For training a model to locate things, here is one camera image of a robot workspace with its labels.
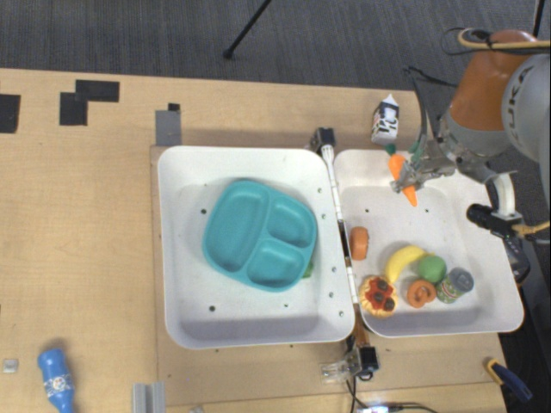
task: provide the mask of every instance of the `toy banana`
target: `toy banana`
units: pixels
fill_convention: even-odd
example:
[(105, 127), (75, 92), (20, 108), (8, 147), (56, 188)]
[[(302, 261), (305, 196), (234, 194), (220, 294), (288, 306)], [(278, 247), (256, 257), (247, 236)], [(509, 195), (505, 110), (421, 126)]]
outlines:
[(418, 246), (410, 244), (400, 250), (397, 250), (394, 254), (388, 259), (387, 265), (385, 267), (385, 276), (388, 281), (394, 283), (402, 270), (410, 263), (421, 260), (423, 257), (428, 256), (429, 253), (425, 250), (422, 250)]

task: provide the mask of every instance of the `blue tool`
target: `blue tool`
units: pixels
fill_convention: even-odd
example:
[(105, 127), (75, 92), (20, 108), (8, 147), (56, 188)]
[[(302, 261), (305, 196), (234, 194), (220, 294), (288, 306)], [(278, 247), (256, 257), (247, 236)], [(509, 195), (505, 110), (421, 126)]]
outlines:
[(489, 360), (486, 370), (499, 385), (505, 385), (515, 394), (521, 403), (526, 404), (533, 397), (530, 389), (511, 370), (498, 364), (497, 360)]
[(38, 367), (42, 369), (44, 388), (50, 402), (56, 406), (59, 413), (74, 413), (72, 399), (75, 396), (75, 386), (65, 364), (63, 350), (53, 348), (40, 354)]

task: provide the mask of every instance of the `yellow cable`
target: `yellow cable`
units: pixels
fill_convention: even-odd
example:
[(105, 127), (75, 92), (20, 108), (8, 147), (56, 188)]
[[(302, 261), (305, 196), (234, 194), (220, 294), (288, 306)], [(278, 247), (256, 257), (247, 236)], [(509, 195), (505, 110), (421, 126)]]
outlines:
[(528, 234), (536, 234), (538, 231), (549, 228), (549, 220), (547, 222), (543, 222), (542, 224), (535, 225), (535, 226), (513, 225), (511, 228), (514, 232), (516, 232), (521, 236), (526, 236)]
[(550, 40), (539, 40), (539, 41), (515, 41), (513, 43), (492, 43), (492, 46), (487, 43), (477, 43), (476, 41), (469, 41), (463, 38), (463, 35), (472, 28), (463, 29), (459, 35), (457, 35), (457, 40), (462, 46), (468, 47), (469, 49), (477, 50), (499, 50), (499, 49), (545, 49), (551, 47)]

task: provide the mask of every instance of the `brown donut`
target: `brown donut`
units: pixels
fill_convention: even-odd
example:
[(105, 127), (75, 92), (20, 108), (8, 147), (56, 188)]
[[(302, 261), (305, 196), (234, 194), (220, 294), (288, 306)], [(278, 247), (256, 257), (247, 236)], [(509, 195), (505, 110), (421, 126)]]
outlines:
[(407, 290), (407, 302), (416, 309), (436, 298), (434, 285), (427, 280), (414, 281)]
[(369, 234), (363, 226), (355, 226), (350, 232), (350, 254), (352, 260), (363, 260), (368, 255)]

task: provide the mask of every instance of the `wooden surface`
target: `wooden surface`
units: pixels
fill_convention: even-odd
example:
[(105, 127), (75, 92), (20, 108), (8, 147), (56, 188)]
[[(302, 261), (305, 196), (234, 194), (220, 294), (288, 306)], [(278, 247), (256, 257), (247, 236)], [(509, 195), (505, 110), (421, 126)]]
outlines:
[[(90, 103), (88, 126), (59, 126), (59, 93), (74, 91), (77, 78), (119, 81), (121, 100)], [(0, 134), (0, 360), (21, 363), (18, 373), (0, 373), (2, 412), (51, 409), (36, 357), (59, 345), (82, 413), (130, 411), (133, 383), (169, 378), (158, 373), (155, 324), (155, 110), (181, 104), (189, 145), (302, 147), (317, 126), (333, 126), (340, 150), (367, 148), (369, 116), (388, 90), (0, 70), (0, 93), (22, 96), (17, 133)], [(417, 129), (418, 106), (409, 92), (393, 94), (400, 104), (399, 146), (405, 148)], [(488, 356), (503, 360), (497, 335), (371, 339), (382, 369), (359, 387), (367, 391), (362, 399), (408, 398), (441, 412), (470, 411), (463, 405), (505, 411), (499, 388), (482, 368)], [(229, 399), (234, 389), (240, 391), (233, 399), (293, 395), (206, 404), (207, 413), (346, 411), (350, 397), (341, 386), (304, 397), (318, 382), (293, 377), (300, 369), (316, 379), (319, 363), (340, 347), (179, 350), (174, 362), (187, 369), (196, 391), (186, 404)], [(282, 364), (290, 367), (281, 370)], [(280, 370), (271, 373), (277, 365)], [(205, 367), (229, 376), (200, 384), (194, 376)], [(251, 374), (258, 380), (255, 391), (239, 383)]]

